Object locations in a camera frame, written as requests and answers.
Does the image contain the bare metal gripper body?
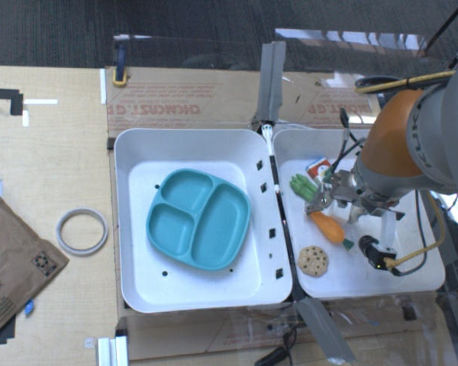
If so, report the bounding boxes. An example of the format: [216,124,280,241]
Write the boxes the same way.
[329,169,406,221]

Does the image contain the green toy asparagus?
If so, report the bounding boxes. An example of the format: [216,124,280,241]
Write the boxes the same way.
[289,173,319,203]

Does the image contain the orange toy carrot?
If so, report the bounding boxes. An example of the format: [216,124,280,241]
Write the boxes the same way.
[309,210,355,251]

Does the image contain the red and white carton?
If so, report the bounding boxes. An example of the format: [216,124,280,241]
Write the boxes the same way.
[305,156,334,185]

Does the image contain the tan toy biscuit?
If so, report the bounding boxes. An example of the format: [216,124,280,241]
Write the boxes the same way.
[297,245,330,278]

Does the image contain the white plastic tray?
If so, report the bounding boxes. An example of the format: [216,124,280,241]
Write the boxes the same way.
[113,127,294,314]
[271,128,447,300]

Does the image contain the blue divided plate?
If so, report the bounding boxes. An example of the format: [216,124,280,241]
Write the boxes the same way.
[145,168,252,271]

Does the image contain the brown cardboard board red print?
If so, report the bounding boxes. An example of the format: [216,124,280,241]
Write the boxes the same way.
[105,66,446,361]

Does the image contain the brown paper bag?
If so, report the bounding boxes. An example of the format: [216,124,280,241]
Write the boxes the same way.
[0,181,70,345]

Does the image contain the black cylinder on white bracket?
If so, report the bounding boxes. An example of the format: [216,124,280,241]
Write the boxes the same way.
[357,210,399,271]

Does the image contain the white tape ring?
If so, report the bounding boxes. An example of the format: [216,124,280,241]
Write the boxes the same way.
[55,207,109,258]

